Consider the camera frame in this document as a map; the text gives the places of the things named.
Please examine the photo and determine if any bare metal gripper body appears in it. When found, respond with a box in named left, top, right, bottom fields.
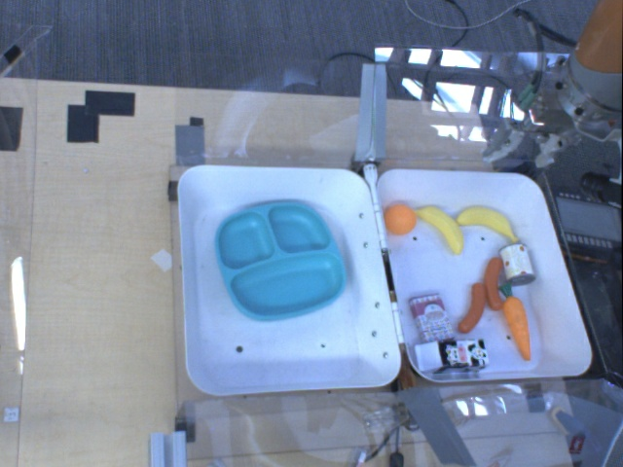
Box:
left=529, top=54, right=623, bottom=142

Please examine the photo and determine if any yellow banana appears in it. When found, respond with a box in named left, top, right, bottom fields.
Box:
left=414, top=204, right=465, bottom=257
left=455, top=204, right=521, bottom=245

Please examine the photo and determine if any white can with orange dots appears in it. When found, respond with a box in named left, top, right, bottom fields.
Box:
left=498, top=242, right=538, bottom=287

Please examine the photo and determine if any orange ball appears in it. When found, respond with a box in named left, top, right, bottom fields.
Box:
left=383, top=202, right=419, bottom=236

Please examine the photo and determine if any orange sausage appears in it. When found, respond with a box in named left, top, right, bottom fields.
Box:
left=482, top=256, right=508, bottom=312
left=457, top=282, right=489, bottom=336

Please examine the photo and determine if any white plastic tray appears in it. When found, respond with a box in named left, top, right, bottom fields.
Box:
left=377, top=167, right=594, bottom=384
left=176, top=164, right=403, bottom=397

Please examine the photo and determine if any orange carrot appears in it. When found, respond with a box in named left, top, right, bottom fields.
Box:
left=497, top=281, right=533, bottom=363

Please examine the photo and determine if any pink patterned carton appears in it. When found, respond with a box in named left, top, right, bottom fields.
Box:
left=408, top=291, right=457, bottom=344

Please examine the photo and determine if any black and white cow carton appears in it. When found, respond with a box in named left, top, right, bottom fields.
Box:
left=413, top=338, right=490, bottom=375

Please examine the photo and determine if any blue divided plate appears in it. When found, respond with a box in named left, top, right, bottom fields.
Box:
left=214, top=199, right=348, bottom=323

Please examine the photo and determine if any black cylinder on white bracket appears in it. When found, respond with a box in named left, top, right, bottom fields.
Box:
left=580, top=171, right=623, bottom=204

